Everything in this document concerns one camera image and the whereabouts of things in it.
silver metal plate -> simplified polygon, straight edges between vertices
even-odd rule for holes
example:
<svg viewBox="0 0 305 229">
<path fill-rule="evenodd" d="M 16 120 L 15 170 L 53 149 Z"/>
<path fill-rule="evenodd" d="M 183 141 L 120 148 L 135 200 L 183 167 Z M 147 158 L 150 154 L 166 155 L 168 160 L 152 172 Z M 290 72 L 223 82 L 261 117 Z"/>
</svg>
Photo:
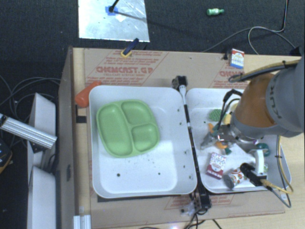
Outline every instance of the silver metal plate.
<svg viewBox="0 0 305 229">
<path fill-rule="evenodd" d="M 115 0 L 79 0 L 79 37 L 149 42 L 144 0 L 120 0 L 115 13 L 106 7 Z"/>
</svg>

cardboard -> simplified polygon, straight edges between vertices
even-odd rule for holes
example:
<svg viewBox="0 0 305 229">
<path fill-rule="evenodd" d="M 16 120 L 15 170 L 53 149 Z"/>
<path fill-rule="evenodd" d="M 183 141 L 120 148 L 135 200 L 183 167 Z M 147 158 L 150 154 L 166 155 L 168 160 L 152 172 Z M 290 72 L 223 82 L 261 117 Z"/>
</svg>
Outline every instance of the cardboard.
<svg viewBox="0 0 305 229">
<path fill-rule="evenodd" d="M 218 53 L 194 53 L 194 52 L 152 52 L 133 51 L 126 59 L 120 56 L 120 50 L 109 49 L 73 49 L 73 61 L 65 65 L 64 71 L 70 72 L 71 82 L 65 81 L 67 89 L 62 85 L 62 108 L 66 114 L 62 116 L 60 125 L 71 124 L 72 130 L 62 130 L 62 139 L 74 155 L 75 165 L 71 165 L 71 173 L 74 175 L 72 191 L 75 197 L 73 201 L 63 198 L 67 194 L 67 188 L 62 189 L 61 203 L 62 225 L 68 225 L 67 220 L 72 221 L 73 214 L 91 214 L 91 226 L 93 229 L 142 226 L 172 221 L 189 221 L 189 216 L 181 215 L 181 208 L 190 203 L 189 196 L 172 196 L 160 198 L 133 198 L 122 200 L 105 200 L 99 198 L 92 188 L 92 161 L 90 147 L 89 115 L 86 109 L 77 108 L 73 102 L 73 96 L 80 92 L 86 85 L 96 80 L 109 85 L 134 85 L 134 86 L 165 86 L 170 87 L 171 81 L 177 75 L 186 75 L 188 87 L 212 87 L 212 88 L 244 88 L 247 83 L 228 83 L 227 78 L 232 74 L 242 72 L 229 66 L 228 60 L 223 60 L 223 55 Z M 250 71 L 272 62 L 291 60 L 291 57 L 280 56 L 251 56 L 245 55 L 244 70 Z M 67 167 L 65 159 L 60 158 L 61 177 L 64 176 Z M 212 208 L 200 219 L 235 218 L 253 215 L 268 215 L 284 213 L 282 203 L 270 192 L 249 192 L 240 194 L 212 195 Z"/>
</svg>

